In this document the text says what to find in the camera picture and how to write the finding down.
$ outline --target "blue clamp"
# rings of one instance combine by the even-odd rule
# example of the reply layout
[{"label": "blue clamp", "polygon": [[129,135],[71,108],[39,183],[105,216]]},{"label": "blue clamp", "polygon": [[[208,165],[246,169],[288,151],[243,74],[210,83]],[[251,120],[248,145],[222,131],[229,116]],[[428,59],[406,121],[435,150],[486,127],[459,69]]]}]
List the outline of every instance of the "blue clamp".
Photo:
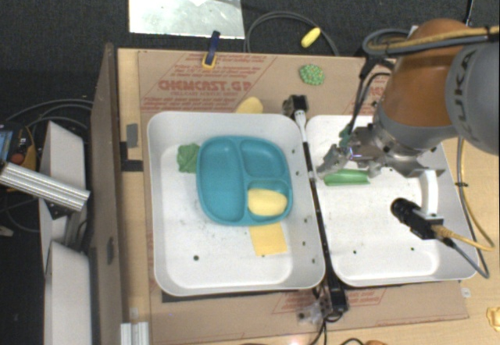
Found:
[{"label": "blue clamp", "polygon": [[209,51],[205,54],[202,60],[202,66],[206,69],[213,69],[216,65],[216,51],[217,45],[219,45],[219,38],[220,33],[214,30],[212,37],[210,38]]}]

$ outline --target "teal tray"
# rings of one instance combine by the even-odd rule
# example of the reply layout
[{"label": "teal tray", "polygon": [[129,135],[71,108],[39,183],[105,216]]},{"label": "teal tray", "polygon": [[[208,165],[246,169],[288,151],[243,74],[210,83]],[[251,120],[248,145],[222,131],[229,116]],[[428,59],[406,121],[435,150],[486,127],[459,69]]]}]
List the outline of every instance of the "teal tray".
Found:
[{"label": "teal tray", "polygon": [[[199,149],[196,187],[203,211],[229,226],[279,222],[290,212],[292,190],[287,160],[281,149],[256,137],[214,137]],[[287,197],[280,215],[261,216],[248,210],[248,190],[262,188]]]}]

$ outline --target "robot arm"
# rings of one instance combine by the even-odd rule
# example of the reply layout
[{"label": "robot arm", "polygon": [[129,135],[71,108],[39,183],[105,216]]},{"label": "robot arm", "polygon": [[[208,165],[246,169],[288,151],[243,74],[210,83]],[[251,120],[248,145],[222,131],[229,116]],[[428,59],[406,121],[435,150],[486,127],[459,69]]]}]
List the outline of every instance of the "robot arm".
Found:
[{"label": "robot arm", "polygon": [[[431,20],[410,36],[468,30],[454,20]],[[316,172],[320,177],[348,161],[376,176],[390,166],[405,177],[425,168],[417,157],[446,138],[461,136],[498,155],[498,40],[432,48],[398,59],[373,123],[332,145]]]}]

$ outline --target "green textured ball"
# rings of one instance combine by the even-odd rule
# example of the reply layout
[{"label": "green textured ball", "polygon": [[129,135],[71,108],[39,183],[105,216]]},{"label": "green textured ball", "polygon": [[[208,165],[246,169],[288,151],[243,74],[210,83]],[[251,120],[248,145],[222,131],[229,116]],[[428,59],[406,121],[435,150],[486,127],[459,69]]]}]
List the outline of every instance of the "green textured ball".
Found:
[{"label": "green textured ball", "polygon": [[312,86],[319,86],[325,81],[325,73],[317,65],[304,65],[298,73],[304,83]]}]

